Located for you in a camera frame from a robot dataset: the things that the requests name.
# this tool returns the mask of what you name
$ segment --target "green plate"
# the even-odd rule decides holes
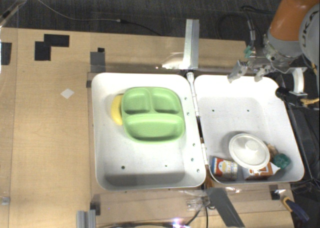
[[[134,87],[121,102],[123,127],[136,142],[168,142],[185,133],[185,118],[178,95],[162,87]]]

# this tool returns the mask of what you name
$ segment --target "white tag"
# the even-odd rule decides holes
[[[75,93],[75,92],[74,92],[73,90],[67,88],[67,89],[65,89],[65,90],[61,93],[61,95],[62,95],[63,97],[65,97],[66,99],[69,99],[70,96],[71,96],[72,94],[74,94],[74,93]]]

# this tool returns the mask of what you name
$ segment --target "bowl lid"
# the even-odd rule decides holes
[[[264,168],[270,161],[266,144],[250,134],[237,134],[229,143],[231,157],[240,166],[248,169]]]

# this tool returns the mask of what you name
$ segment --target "cable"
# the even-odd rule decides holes
[[[39,3],[41,3],[42,5],[44,5],[45,7],[47,7],[49,10],[51,10],[52,12],[66,18],[66,19],[69,19],[69,20],[72,20],[72,21],[79,21],[79,22],[91,22],[91,21],[110,21],[110,22],[117,22],[117,23],[123,23],[123,24],[132,24],[132,25],[136,25],[136,26],[139,26],[139,27],[142,27],[142,28],[145,28],[149,31],[151,31],[152,33],[158,35],[158,36],[161,36],[161,34],[157,33],[156,31],[144,26],[144,25],[141,25],[141,24],[138,24],[138,23],[134,23],[134,22],[129,22],[129,21],[126,21],[126,20],[123,20],[123,19],[77,19],[77,18],[73,18],[73,17],[69,17],[67,15],[64,15],[56,10],[54,10],[53,8],[51,8],[49,5],[47,5],[46,3],[44,3],[42,0],[37,0]]]
[[[251,13],[257,13],[257,14],[270,14],[270,15],[274,15],[276,12],[274,11],[268,11],[268,10],[261,10],[261,9],[257,9],[254,8],[253,6],[242,6],[242,9],[245,9],[248,12]]]
[[[196,217],[198,216],[198,214],[200,213],[200,211],[201,211],[201,209],[199,210],[199,211],[197,211],[196,213],[195,213],[195,215],[194,215],[194,217],[192,217],[188,222],[186,222],[185,224],[186,225],[189,225],[190,223],[192,223],[192,221],[194,220],[194,219],[196,219]]]
[[[153,226],[160,226],[165,228],[172,228],[171,223],[157,223],[157,222],[127,222],[123,224],[118,225],[106,225],[106,226],[100,226],[99,228],[136,228],[139,226],[146,226],[146,225],[153,225]]]
[[[201,209],[199,211],[197,211],[195,213],[195,215],[185,224],[185,225],[189,225],[194,219],[196,219],[196,217],[198,216],[198,214],[200,213]],[[105,226],[101,226],[100,228],[135,228],[135,227],[139,227],[139,226],[145,226],[145,225],[154,225],[154,226],[161,226],[161,227],[165,227],[165,228],[172,228],[173,224],[169,223],[169,222],[126,222],[123,224],[118,224],[118,225],[105,225]]]
[[[289,118],[290,118],[290,121],[291,121],[291,124],[292,124],[292,127],[293,127],[293,131],[295,133],[296,141],[297,141],[298,147],[300,149],[300,153],[302,154],[302,157],[304,158],[304,160],[307,163],[306,169],[308,171],[308,174],[310,175],[311,179],[313,179],[314,177],[313,177],[313,174],[312,174],[311,169],[310,169],[309,164],[308,164],[308,158],[307,158],[307,155],[306,155],[306,151],[305,151],[305,147],[304,147],[304,144],[303,144],[303,140],[302,140],[301,135],[298,133],[298,123],[297,123],[297,120],[295,118],[295,114],[294,114],[293,108],[292,108],[292,106],[290,104],[286,104],[286,106],[287,106],[287,109],[288,109]]]
[[[313,72],[314,72],[315,74],[317,74],[317,67],[316,67],[316,65],[315,65],[314,63],[311,63],[311,67],[312,67],[312,69],[313,69]]]
[[[317,147],[319,147],[319,136],[316,134],[313,126],[312,126],[311,123],[309,122],[309,118],[307,117],[307,115],[306,115],[305,113],[303,113],[303,115],[304,115],[305,122],[306,122],[309,130],[312,132],[312,134],[313,134],[313,136],[314,136],[314,138],[315,138],[315,140],[313,140],[313,143],[314,143],[314,145],[315,145],[315,148],[317,148]]]
[[[66,19],[69,19],[69,20],[73,20],[73,21],[80,21],[80,22],[90,22],[90,21],[111,21],[111,22],[121,22],[120,19],[77,19],[77,18],[72,18],[72,17],[69,17],[67,15],[64,15],[62,13],[59,13],[58,11],[52,9],[50,6],[48,6],[46,3],[44,3],[43,1],[41,0],[37,0],[39,3],[41,3],[42,5],[44,5],[45,7],[47,7],[49,10],[53,11],[54,13],[66,18]]]
[[[241,6],[240,10],[243,12],[243,14],[245,15],[245,17],[247,19],[247,23],[248,23],[249,30],[250,30],[250,44],[249,44],[249,46],[252,49],[255,45],[255,40],[256,40],[255,24],[254,24],[253,20],[250,18],[249,14],[247,13],[247,9],[245,8],[245,6]]]
[[[306,57],[305,57],[304,54],[302,54],[302,60],[303,60],[303,63],[304,63],[309,69],[313,70],[313,67],[310,66],[310,64],[307,62]]]
[[[215,34],[216,34],[216,36],[217,36],[217,38],[218,39],[222,39],[222,36],[221,36],[221,34],[220,34],[220,31],[219,31],[219,25],[220,25],[220,23],[225,19],[225,18],[227,18],[227,17],[240,17],[240,18],[242,18],[242,19],[244,19],[244,20],[247,20],[243,15],[241,15],[241,14],[224,14],[224,15],[221,15],[218,19],[217,19],[217,21],[216,21],[216,23],[215,23]]]
[[[138,23],[135,23],[135,22],[129,22],[129,21],[126,21],[126,20],[123,20],[123,19],[120,19],[120,23],[123,23],[123,24],[132,24],[132,25],[137,25],[139,27],[142,27],[144,29],[147,29],[149,31],[151,31],[152,33],[158,35],[158,36],[162,36],[161,34],[159,34],[158,32],[152,30],[152,29],[149,29],[148,27],[144,26],[144,25],[141,25],[141,24],[138,24]]]
[[[314,103],[317,103],[319,101],[319,98],[316,98],[316,99],[301,99],[300,100],[304,106],[308,106],[310,104],[314,104]]]
[[[205,225],[205,227],[208,228],[209,227],[209,216],[208,216],[207,207],[205,207],[205,216],[206,216],[206,225]]]

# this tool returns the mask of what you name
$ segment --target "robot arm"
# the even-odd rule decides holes
[[[273,21],[264,36],[263,47],[249,45],[245,51],[248,61],[238,61],[230,82],[243,76],[247,69],[253,70],[256,82],[270,72],[292,74],[294,89],[291,101],[306,98],[303,72],[293,61],[304,54],[317,67],[319,93],[319,0],[281,0]]]

